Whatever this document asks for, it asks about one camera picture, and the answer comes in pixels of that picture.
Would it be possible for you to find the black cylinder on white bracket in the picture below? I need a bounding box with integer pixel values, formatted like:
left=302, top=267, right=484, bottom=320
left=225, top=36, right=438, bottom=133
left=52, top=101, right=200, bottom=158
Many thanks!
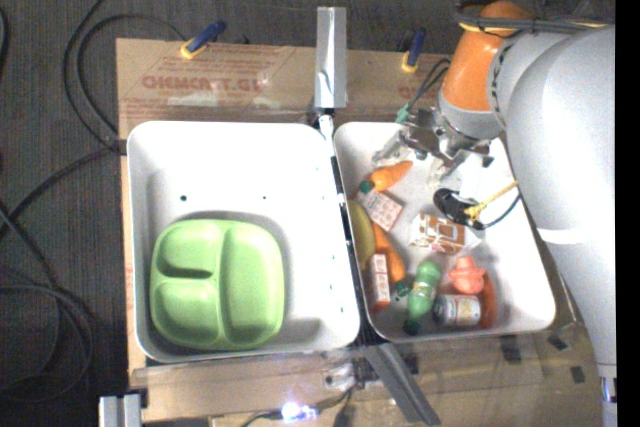
left=432, top=153, right=503, bottom=230

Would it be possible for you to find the small white and orange carton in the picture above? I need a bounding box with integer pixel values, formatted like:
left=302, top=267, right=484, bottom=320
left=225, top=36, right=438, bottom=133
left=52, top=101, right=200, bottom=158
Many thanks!
left=368, top=253, right=393, bottom=312

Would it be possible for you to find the pink toy figure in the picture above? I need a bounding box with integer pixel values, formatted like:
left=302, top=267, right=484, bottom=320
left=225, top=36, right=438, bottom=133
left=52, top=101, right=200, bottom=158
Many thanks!
left=446, top=255, right=488, bottom=295

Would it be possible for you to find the green plastic bottle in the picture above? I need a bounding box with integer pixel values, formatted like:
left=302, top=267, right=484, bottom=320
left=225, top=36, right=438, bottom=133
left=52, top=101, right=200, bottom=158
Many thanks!
left=402, top=259, right=444, bottom=337

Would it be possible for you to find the white plastic tray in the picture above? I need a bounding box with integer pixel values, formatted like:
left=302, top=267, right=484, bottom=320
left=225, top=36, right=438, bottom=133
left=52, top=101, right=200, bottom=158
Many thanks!
left=332, top=120, right=558, bottom=345
left=125, top=119, right=362, bottom=364

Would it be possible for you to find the orange carrot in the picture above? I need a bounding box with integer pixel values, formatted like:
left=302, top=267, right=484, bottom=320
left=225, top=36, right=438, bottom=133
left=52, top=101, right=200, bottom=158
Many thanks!
left=372, top=223, right=412, bottom=302
left=359, top=159, right=415, bottom=195

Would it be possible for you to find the brown cardboard board red print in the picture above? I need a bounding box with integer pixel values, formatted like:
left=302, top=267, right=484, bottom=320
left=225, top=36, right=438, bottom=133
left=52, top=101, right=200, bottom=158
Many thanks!
left=115, top=37, right=589, bottom=422

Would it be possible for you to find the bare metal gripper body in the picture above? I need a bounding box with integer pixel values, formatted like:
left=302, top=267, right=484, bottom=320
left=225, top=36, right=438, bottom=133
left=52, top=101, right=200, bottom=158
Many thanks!
left=398, top=106, right=495, bottom=169

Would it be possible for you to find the green divided plate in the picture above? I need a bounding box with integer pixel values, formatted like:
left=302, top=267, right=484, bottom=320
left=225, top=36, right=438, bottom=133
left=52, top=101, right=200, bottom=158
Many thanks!
left=148, top=217, right=287, bottom=352

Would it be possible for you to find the small silver can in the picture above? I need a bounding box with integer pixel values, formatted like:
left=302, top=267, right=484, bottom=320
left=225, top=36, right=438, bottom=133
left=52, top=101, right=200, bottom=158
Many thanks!
left=431, top=293, right=483, bottom=329

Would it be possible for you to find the white and orange packet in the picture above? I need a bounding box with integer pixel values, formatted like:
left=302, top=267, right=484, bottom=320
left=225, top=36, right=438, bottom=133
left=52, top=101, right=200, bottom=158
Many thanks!
left=409, top=212, right=468, bottom=256

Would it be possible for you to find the yellow banana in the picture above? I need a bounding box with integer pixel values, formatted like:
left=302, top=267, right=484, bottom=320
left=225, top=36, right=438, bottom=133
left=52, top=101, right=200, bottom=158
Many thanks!
left=346, top=198, right=378, bottom=272

